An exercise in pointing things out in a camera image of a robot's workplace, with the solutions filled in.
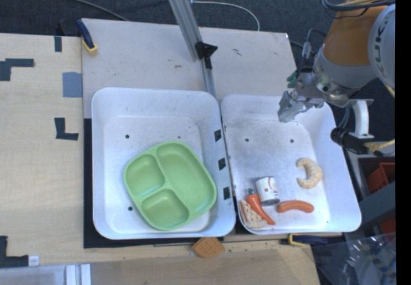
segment red box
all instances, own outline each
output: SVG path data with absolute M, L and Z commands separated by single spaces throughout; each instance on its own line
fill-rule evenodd
M 369 174 L 365 179 L 370 194 L 384 188 L 389 183 L 393 182 L 396 177 L 395 162 L 380 163 L 378 168 Z M 380 223 L 381 231 L 386 235 L 387 241 L 390 241 L 390 233 L 396 232 L 396 218 L 392 217 Z

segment metal bracket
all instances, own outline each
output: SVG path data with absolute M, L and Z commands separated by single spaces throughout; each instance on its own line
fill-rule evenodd
M 198 57 L 200 59 L 204 59 L 205 68 L 212 69 L 210 57 L 217 50 L 217 47 L 212 46 L 210 44 L 206 44 L 204 42 L 197 42 L 195 45 L 195 49 L 197 51 Z
M 371 99 L 357 100 L 350 99 L 345 105 L 346 108 L 352 108 L 355 115 L 354 132 L 348 132 L 345 128 L 335 128 L 331 131 L 331 139 L 355 154 L 366 154 L 368 148 L 364 146 L 374 139 L 374 136 L 368 133 L 369 115 L 368 105 L 372 103 Z

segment toy carrot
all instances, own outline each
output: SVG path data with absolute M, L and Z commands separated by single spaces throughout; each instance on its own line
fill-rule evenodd
M 252 189 L 249 189 L 249 195 L 245 199 L 251 208 L 255 210 L 269 225 L 275 225 L 275 222 L 270 216 L 264 211 L 263 207 L 258 198 L 258 194 L 253 194 Z

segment wooden table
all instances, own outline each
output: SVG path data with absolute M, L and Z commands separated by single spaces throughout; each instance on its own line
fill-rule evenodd
M 213 30 L 204 29 L 204 37 L 212 34 Z M 257 35 L 271 35 L 281 45 L 285 72 L 291 73 L 295 66 L 286 35 Z M 225 49 L 241 55 L 236 47 Z M 93 273 L 101 277 L 99 284 L 110 284 L 115 275 L 117 284 L 127 283 L 136 276 L 137 261 L 145 266 L 139 269 L 140 275 L 157 284 L 170 284 L 170 275 L 179 280 L 176 284 L 188 284 L 197 276 L 204 284 L 213 279 L 241 283 L 241 277 L 247 283 L 267 279 L 273 284 L 319 283 L 310 248 L 281 245 L 279 236 L 233 231 L 224 238 L 225 252 L 214 259 L 193 255 L 187 244 L 84 249 L 85 115 L 82 97 L 76 93 L 64 96 L 63 80 L 67 74 L 83 73 L 84 58 L 90 58 L 84 53 L 78 37 L 0 34 L 0 62 L 11 65 L 10 80 L 0 81 L 0 235 L 8 236 L 8 256 L 37 255 L 41 265 L 91 263 Z M 278 54 L 275 47 L 272 53 Z M 226 71 L 218 68 L 224 58 L 221 53 L 214 61 L 216 90 L 222 96 L 230 83 L 216 77 Z M 22 60 L 33 60 L 33 67 L 19 66 Z M 266 81 L 285 83 L 281 76 Z M 270 93 L 281 94 L 282 90 L 273 85 Z M 63 134 L 78 134 L 77 139 L 57 138 L 58 118 L 65 120 Z M 156 273 L 150 269 L 153 263 L 169 273 Z

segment green divided plate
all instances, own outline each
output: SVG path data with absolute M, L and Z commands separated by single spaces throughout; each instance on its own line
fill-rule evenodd
M 172 230 L 208 211 L 216 185 L 189 146 L 167 141 L 130 160 L 123 173 L 128 194 L 154 228 Z

